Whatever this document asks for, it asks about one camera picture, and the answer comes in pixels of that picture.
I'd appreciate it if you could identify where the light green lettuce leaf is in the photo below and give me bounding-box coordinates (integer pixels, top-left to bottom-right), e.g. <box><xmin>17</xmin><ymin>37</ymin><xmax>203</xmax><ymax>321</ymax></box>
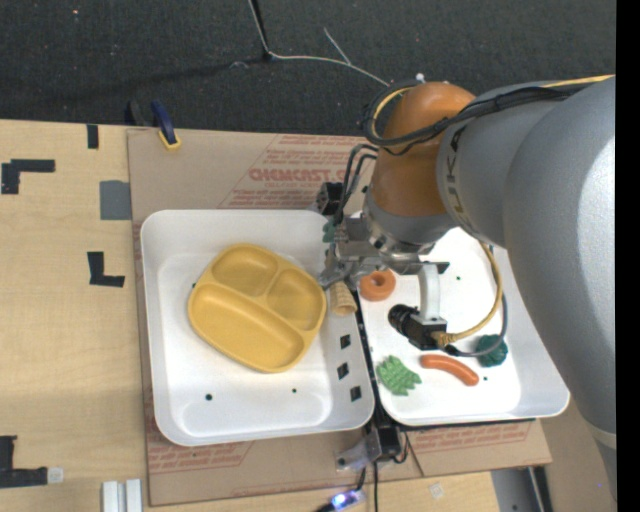
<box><xmin>375</xmin><ymin>355</ymin><xmax>423</xmax><ymax>397</ymax></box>

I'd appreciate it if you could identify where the black cylinder on white bracket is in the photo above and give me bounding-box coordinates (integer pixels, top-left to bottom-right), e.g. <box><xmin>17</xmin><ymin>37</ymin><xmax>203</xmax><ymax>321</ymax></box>
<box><xmin>387</xmin><ymin>261</ymin><xmax>451</xmax><ymax>351</ymax></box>

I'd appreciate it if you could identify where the white plastic tray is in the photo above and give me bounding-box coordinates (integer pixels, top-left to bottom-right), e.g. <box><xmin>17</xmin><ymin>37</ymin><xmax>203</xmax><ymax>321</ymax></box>
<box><xmin>349</xmin><ymin>209</ymin><xmax>571</xmax><ymax>428</ymax></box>
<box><xmin>139</xmin><ymin>208</ymin><xmax>376</xmax><ymax>447</ymax></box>

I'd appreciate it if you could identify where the orange sausage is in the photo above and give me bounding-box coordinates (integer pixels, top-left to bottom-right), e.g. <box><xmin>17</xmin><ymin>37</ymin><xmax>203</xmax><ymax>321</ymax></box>
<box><xmin>419</xmin><ymin>353</ymin><xmax>480</xmax><ymax>387</ymax></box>

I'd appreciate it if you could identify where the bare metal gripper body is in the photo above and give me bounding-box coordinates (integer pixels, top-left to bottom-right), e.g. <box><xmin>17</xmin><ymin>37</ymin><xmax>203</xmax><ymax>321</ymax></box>
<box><xmin>331</xmin><ymin>215</ymin><xmax>437</xmax><ymax>282</ymax></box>

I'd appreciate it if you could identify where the dark green broccoli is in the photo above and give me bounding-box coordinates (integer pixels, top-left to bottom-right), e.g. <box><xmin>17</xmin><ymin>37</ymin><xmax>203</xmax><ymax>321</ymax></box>
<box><xmin>474</xmin><ymin>333</ymin><xmax>509</xmax><ymax>369</ymax></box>

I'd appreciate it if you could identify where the orange doughnut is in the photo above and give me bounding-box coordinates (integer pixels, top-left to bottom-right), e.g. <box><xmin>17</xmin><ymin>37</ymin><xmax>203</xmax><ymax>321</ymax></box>
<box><xmin>358</xmin><ymin>269</ymin><xmax>398</xmax><ymax>303</ymax></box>

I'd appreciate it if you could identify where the tan waffle ice cream cone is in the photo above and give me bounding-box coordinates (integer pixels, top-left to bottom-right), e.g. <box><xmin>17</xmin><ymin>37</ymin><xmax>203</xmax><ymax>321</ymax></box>
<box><xmin>326</xmin><ymin>279</ymin><xmax>359</xmax><ymax>318</ymax></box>

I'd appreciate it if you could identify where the black block with wires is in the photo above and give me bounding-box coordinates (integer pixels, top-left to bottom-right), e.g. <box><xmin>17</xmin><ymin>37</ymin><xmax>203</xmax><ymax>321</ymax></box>
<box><xmin>372</xmin><ymin>424</ymin><xmax>404</xmax><ymax>462</ymax></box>
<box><xmin>315</xmin><ymin>181</ymin><xmax>347</xmax><ymax>217</ymax></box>

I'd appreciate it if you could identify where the yellow divided plate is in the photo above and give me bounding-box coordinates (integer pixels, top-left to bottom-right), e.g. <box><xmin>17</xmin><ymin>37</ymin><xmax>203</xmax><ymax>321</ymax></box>
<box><xmin>187</xmin><ymin>242</ymin><xmax>328</xmax><ymax>374</ymax></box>

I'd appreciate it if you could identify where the brown cardboard board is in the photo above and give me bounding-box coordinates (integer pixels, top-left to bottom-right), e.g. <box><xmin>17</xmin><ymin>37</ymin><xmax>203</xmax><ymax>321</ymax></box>
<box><xmin>126</xmin><ymin>128</ymin><xmax>554</xmax><ymax>507</ymax></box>

